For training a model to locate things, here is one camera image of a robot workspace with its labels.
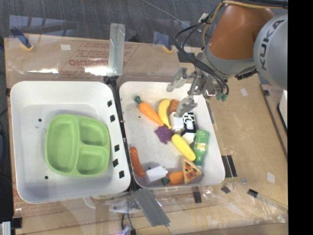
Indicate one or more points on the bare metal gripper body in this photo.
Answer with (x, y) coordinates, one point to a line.
(205, 83)

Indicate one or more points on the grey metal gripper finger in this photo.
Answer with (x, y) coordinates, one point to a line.
(187, 105)
(177, 78)

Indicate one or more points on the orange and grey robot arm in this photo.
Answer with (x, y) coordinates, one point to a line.
(234, 33)

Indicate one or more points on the brown bread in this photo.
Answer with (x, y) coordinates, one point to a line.
(173, 105)

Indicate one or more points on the black and white carton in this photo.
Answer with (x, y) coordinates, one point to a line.
(190, 124)

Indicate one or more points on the yellow banana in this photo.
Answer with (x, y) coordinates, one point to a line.
(163, 111)

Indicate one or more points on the small white block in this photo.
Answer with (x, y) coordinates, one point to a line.
(188, 138)

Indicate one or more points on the purple grapes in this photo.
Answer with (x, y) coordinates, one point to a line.
(164, 133)

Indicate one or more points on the large orange carrot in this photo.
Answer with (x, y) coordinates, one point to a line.
(149, 111)

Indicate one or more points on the yellow corn cob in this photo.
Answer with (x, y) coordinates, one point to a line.
(183, 147)

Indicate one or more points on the green bottle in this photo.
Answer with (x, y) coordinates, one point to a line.
(201, 146)

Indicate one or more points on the white plastic tray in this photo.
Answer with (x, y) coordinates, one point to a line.
(146, 146)
(29, 97)

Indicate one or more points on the pizza slice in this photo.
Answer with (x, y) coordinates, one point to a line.
(190, 171)

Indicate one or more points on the small orange carrot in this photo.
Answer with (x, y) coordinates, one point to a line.
(176, 177)

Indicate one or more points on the white bottle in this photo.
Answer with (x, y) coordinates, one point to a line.
(156, 173)

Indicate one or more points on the orange sausage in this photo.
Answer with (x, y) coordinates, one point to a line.
(136, 161)

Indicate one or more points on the green divided plate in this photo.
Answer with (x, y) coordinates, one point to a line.
(63, 143)

